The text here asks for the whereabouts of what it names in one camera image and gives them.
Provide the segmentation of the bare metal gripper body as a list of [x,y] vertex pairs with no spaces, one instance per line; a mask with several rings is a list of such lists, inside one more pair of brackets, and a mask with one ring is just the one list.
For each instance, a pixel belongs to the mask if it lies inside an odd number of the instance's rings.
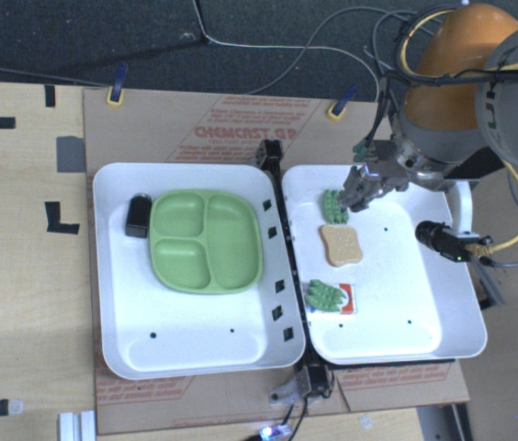
[[405,190],[408,184],[440,190],[448,172],[448,163],[427,156],[403,139],[374,140],[366,164],[375,179],[398,190]]

